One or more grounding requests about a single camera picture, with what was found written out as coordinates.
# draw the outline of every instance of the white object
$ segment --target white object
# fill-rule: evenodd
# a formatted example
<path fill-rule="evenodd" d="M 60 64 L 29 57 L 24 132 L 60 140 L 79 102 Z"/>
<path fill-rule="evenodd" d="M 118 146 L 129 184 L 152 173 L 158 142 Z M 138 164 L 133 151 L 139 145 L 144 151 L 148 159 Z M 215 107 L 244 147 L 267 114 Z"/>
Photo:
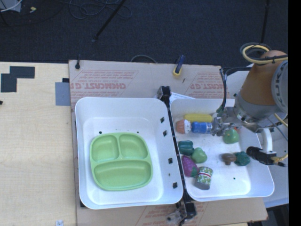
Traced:
<path fill-rule="evenodd" d="M 234 99 L 228 99 L 226 106 L 233 106 Z M 171 114 L 174 125 L 188 113 L 202 113 L 213 115 L 222 103 L 222 99 L 177 99 L 171 104 Z M 201 147 L 208 159 L 200 166 L 213 170 L 209 190 L 201 190 L 194 186 L 195 178 L 185 176 L 188 194 L 196 201 L 207 202 L 225 199 L 267 197 L 274 192 L 274 182 L 268 166 L 251 159 L 246 166 L 235 163 L 227 166 L 221 160 L 223 153 L 244 151 L 249 146 L 261 148 L 257 134 L 241 128 L 238 130 L 240 140 L 237 143 L 226 144 L 222 137 L 211 134 L 180 134 L 175 132 L 176 140 L 191 140 L 193 147 Z"/>
<path fill-rule="evenodd" d="M 167 107 L 162 101 L 154 98 L 85 97 L 77 102 L 75 114 L 79 195 L 85 206 L 97 210 L 174 204 L 181 200 L 182 179 Z M 95 183 L 89 149 L 100 131 L 102 134 L 138 133 L 145 140 L 153 165 L 149 184 L 133 190 L 105 191 Z"/>

